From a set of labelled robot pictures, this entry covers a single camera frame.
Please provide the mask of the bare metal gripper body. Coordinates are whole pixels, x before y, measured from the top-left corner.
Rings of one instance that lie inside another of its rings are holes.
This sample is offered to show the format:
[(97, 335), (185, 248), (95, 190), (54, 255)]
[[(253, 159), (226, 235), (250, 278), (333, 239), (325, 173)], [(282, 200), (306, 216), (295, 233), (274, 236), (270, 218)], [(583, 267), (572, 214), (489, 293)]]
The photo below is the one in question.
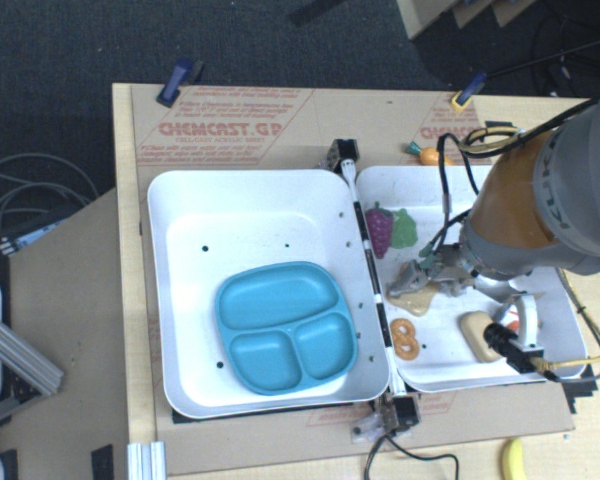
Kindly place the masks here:
[(519, 295), (519, 290), (511, 285), (512, 277), (487, 267), (460, 244), (443, 245), (432, 255), (428, 266), (428, 280), (439, 284), (448, 296), (460, 297), (477, 290), (497, 302), (505, 302)]

